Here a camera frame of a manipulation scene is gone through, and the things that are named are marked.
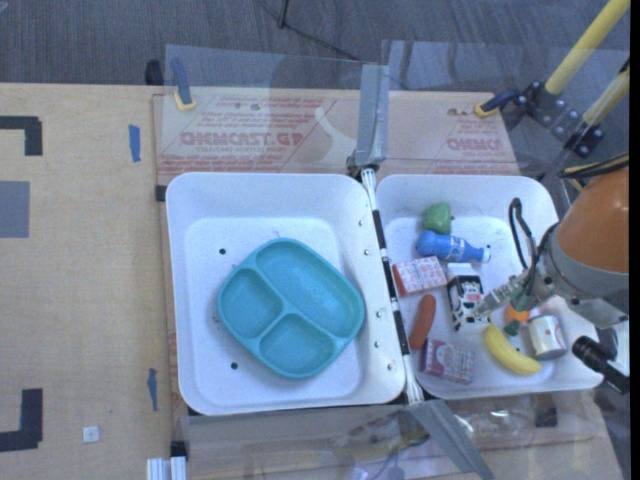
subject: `blue toy bottle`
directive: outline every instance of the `blue toy bottle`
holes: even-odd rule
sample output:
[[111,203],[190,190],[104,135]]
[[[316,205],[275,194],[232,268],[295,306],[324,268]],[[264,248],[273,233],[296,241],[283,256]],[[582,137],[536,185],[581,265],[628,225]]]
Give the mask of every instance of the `blue toy bottle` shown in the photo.
[[473,247],[464,238],[441,235],[430,229],[418,236],[416,249],[421,256],[436,256],[444,261],[467,263],[480,261],[486,263],[491,259],[487,249]]

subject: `white tray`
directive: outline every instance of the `white tray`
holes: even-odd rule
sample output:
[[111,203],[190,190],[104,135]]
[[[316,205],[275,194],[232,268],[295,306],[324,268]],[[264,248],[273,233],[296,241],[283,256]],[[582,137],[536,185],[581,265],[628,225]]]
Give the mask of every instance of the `white tray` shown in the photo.
[[[492,259],[478,265],[485,292],[521,270],[508,225],[514,197],[539,239],[557,220],[549,194],[519,176],[396,175],[382,180],[378,206],[391,262],[417,257],[415,240],[423,211],[450,204],[452,234],[476,246],[491,245]],[[174,283],[178,378],[185,402],[195,411],[223,415],[265,410],[386,403],[403,390],[405,372],[375,226],[366,191],[334,174],[188,173],[175,178],[166,195]],[[218,289],[253,250],[274,238],[311,247],[360,290],[366,315],[361,331],[317,376],[284,378],[258,361],[219,322]],[[546,362],[541,372],[520,377],[496,366],[479,331],[455,333],[445,288],[432,291],[437,311],[430,336],[467,345],[476,352],[474,380],[457,384],[417,373],[420,384],[444,399],[579,390],[602,376],[571,352]],[[410,332],[421,294],[400,298]],[[596,338],[593,325],[562,301],[550,309],[561,320],[567,343]],[[501,324],[499,313],[495,321]],[[413,354],[417,365],[417,354]]]
[[[166,194],[178,379],[195,411],[221,415],[386,403],[405,374],[364,188],[342,175],[188,173]],[[305,380],[284,378],[218,321],[218,289],[235,265],[274,238],[293,238],[360,289],[362,329]]]
[[[377,190],[382,224],[391,263],[418,258],[415,241],[422,228],[422,214],[432,204],[447,202],[454,217],[451,234],[463,237],[475,247],[491,247],[488,263],[472,263],[485,293],[519,274],[522,266],[509,227],[508,208],[514,197],[520,198],[523,217],[539,241],[547,228],[557,222],[551,196],[535,180],[522,176],[393,175],[382,180]],[[522,241],[526,254],[526,245]],[[454,331],[445,287],[431,290],[436,298],[436,315],[429,336],[465,346],[475,352],[473,382],[465,385],[418,371],[419,352],[412,352],[416,377],[434,396],[454,400],[473,397],[517,395],[546,391],[590,389],[602,381],[602,375],[587,368],[571,351],[559,359],[542,362],[543,368],[532,376],[521,376],[497,365],[483,345],[483,327],[465,327]],[[399,299],[407,333],[410,332],[424,293]],[[579,336],[597,341],[593,324],[571,311],[556,297],[545,303],[545,310],[560,320],[567,346]],[[504,324],[502,311],[492,314],[493,321]],[[531,354],[525,332],[510,340]]]

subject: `black cable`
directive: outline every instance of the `black cable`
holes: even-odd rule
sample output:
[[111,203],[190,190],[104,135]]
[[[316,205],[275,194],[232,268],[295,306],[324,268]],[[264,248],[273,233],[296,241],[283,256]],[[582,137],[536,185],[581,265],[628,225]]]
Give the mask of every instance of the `black cable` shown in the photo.
[[585,165],[584,167],[564,169],[558,173],[558,177],[561,179],[590,178],[592,176],[600,176],[602,174],[617,171],[618,169],[622,169],[628,165],[629,153],[625,152],[602,162]]
[[[361,62],[364,63],[365,61],[363,59],[361,59],[360,57],[358,57],[357,55],[354,55],[350,52],[348,52],[347,50],[341,48],[340,46],[337,46],[335,43],[333,42],[329,42],[326,41],[322,38],[319,38],[317,36],[314,36],[312,34],[309,34],[308,32],[305,32],[304,30],[295,27],[293,25],[291,25],[290,23],[288,23],[286,20],[282,21],[282,17],[279,16],[276,12],[272,11],[269,6],[267,5],[267,3],[265,2],[265,0],[256,0],[258,2],[258,4],[260,5],[260,7],[262,7],[262,9],[269,15],[271,16],[274,20],[276,20],[276,22],[278,23],[278,25],[280,26],[280,24],[282,24],[282,26],[284,28],[288,28],[289,30],[291,30],[292,32],[295,32],[296,34],[310,40],[313,41],[315,43],[318,43],[319,45],[321,45],[324,48],[327,48],[329,50],[333,50],[334,52],[347,57],[349,60],[353,60],[356,62]],[[338,6],[338,0],[333,0],[333,5],[336,9],[336,24],[334,26],[335,29],[335,35],[338,35],[338,32],[341,28],[341,13],[340,13],[340,9]],[[407,86],[405,83],[403,83],[402,81],[396,79],[395,77],[389,76],[389,79],[393,82],[395,82],[396,84],[398,84],[398,86],[402,87],[405,90],[411,90],[411,88],[409,86]]]
[[544,252],[544,249],[547,246],[547,242],[549,241],[549,237],[551,236],[551,232],[555,229],[555,227],[558,224],[554,224],[553,226],[550,226],[545,232],[544,235],[542,235],[542,240],[540,240],[540,244],[538,245],[536,252],[534,254],[533,260],[531,262],[531,269],[529,270],[529,273],[527,274],[527,279],[525,280],[524,283],[524,293],[525,295],[530,295],[531,292],[533,291],[533,285],[534,285],[534,281],[535,281],[535,271],[536,268],[538,266],[538,262],[540,261],[540,257],[542,256],[542,253]]
[[525,261],[524,255],[522,254],[522,248],[520,247],[520,240],[518,239],[518,232],[516,230],[515,220],[518,221],[527,238],[533,240],[531,230],[529,229],[529,226],[527,226],[527,223],[522,218],[522,203],[520,202],[520,199],[517,197],[514,198],[509,204],[509,227],[511,228],[511,235],[513,236],[513,241],[515,243],[516,251],[518,253],[518,258],[520,259],[520,263],[522,264],[522,268],[528,269],[529,266],[527,266],[527,262]]
[[631,64],[631,57],[627,57],[627,60],[625,60],[624,64],[622,64],[622,66],[620,67],[618,74],[625,72],[630,64]]
[[382,467],[371,477],[371,480],[377,480],[378,478],[380,478],[380,475],[384,473],[385,469],[387,469],[391,461],[394,460],[394,458],[397,457],[397,455],[398,455],[397,451],[390,453],[385,459],[384,464],[382,464]]

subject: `wooden board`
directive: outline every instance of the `wooden board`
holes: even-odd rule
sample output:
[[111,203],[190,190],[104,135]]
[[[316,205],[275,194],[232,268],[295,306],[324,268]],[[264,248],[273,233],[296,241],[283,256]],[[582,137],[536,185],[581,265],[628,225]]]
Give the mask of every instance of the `wooden board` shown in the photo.
[[[196,106],[178,109],[173,93],[154,106],[158,183],[190,171],[346,171],[358,135],[359,91],[194,88]],[[392,173],[519,174],[499,114],[476,117],[489,93],[389,94],[387,159]]]
[[[30,187],[28,238],[0,239],[0,432],[18,430],[23,389],[42,389],[44,406],[42,442],[0,453],[3,479],[143,478],[169,455],[155,92],[0,85],[0,114],[38,116],[44,147],[25,156],[24,134],[0,130],[0,180]],[[90,426],[100,439],[85,444]]]

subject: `yellow toy banana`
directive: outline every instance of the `yellow toy banana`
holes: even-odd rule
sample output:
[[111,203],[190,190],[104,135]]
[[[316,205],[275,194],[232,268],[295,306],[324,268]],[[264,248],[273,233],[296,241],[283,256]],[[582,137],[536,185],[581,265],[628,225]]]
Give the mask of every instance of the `yellow toy banana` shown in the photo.
[[491,323],[484,330],[484,344],[500,363],[520,375],[533,375],[542,368],[535,359],[516,350],[500,328]]

